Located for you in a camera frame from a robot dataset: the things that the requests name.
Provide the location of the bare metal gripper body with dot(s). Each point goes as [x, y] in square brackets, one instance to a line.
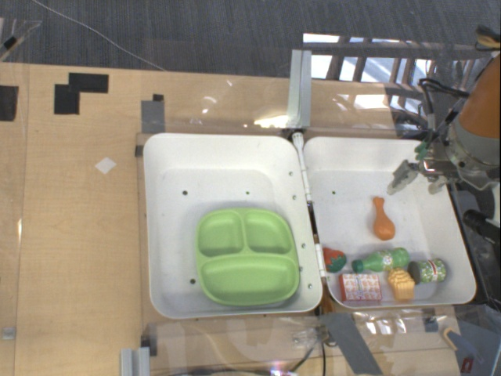
[456, 171]

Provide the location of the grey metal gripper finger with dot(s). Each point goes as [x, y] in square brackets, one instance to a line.
[437, 186]
[402, 175]

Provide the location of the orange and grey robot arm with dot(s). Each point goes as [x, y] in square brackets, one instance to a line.
[483, 108]

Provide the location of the orange toy chicken drumstick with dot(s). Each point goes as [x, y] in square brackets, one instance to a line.
[383, 225]

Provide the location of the white plastic tray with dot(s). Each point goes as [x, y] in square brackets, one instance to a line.
[352, 218]
[219, 159]

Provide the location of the green and white can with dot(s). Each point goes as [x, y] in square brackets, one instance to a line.
[430, 270]

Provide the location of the green plastic bottle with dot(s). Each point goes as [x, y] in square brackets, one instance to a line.
[385, 260]

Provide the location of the thin black and white rod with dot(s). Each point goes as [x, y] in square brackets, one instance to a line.
[304, 174]

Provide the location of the yellow toy cupcake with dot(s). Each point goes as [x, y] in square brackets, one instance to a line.
[402, 285]

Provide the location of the red toy strawberry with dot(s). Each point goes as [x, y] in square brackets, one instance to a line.
[333, 260]

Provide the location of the red and white carton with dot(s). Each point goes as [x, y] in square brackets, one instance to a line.
[360, 287]

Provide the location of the green divided plate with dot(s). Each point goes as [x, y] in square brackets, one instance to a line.
[246, 276]

